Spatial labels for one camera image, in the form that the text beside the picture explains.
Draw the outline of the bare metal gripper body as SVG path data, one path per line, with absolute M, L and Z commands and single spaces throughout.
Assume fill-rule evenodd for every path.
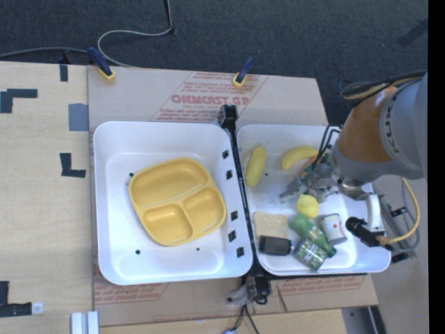
M 307 188 L 306 193 L 310 188 L 327 188 L 330 196 L 341 193 L 353 200 L 366 200 L 369 197 L 369 192 L 362 188 L 363 182 L 345 176 L 337 166 L 331 164 L 308 166 L 301 176 Z

